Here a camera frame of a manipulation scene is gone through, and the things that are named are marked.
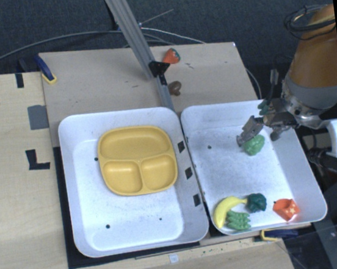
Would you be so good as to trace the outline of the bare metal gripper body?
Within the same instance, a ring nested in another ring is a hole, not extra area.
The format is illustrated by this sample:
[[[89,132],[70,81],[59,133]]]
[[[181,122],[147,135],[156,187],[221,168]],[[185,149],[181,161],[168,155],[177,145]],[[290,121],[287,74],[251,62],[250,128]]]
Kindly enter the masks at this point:
[[[316,89],[283,92],[280,98],[268,101],[265,99],[259,105],[263,123],[275,132],[281,132],[290,127],[305,126],[309,128],[324,126],[319,117],[323,109],[319,107]]]

